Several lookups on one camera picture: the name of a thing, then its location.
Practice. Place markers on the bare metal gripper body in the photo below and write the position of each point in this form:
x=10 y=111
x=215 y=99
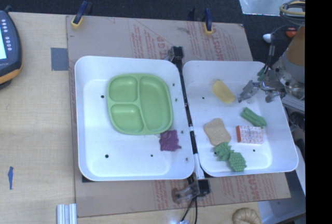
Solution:
x=284 y=82

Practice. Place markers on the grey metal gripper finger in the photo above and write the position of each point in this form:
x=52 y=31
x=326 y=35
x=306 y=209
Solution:
x=272 y=96
x=248 y=91

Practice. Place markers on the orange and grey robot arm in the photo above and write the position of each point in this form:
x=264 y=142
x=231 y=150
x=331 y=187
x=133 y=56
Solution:
x=296 y=57

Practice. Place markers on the yellow oblong toy food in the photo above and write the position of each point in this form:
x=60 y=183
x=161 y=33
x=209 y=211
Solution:
x=223 y=91

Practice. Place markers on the green bean pods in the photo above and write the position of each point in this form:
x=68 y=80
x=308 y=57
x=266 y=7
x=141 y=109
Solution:
x=252 y=116

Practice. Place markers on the orange and white carton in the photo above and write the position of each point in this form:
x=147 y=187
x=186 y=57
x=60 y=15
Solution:
x=250 y=134

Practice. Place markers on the tan bread slice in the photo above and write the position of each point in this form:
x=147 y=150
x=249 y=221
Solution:
x=216 y=131

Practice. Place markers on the white plastic tray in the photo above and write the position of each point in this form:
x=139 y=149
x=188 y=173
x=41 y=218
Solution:
x=98 y=119
x=275 y=158

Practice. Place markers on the thin black and white rod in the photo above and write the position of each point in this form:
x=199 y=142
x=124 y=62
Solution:
x=187 y=111

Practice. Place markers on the green lettuce leaf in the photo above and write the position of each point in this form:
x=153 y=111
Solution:
x=222 y=151

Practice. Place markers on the green grapes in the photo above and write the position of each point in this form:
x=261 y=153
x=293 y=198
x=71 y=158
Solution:
x=237 y=162

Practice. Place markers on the purple grapes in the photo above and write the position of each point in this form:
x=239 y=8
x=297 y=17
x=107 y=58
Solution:
x=169 y=140

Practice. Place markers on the green divided plate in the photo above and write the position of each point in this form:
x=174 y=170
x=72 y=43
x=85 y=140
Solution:
x=153 y=98

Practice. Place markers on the beige croissant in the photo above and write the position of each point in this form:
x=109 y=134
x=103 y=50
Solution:
x=246 y=215

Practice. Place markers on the brown cardboard board red print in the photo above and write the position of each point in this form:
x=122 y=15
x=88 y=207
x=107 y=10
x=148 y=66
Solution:
x=103 y=36

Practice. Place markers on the black cylinder on white bracket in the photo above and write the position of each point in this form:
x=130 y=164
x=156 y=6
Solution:
x=297 y=119

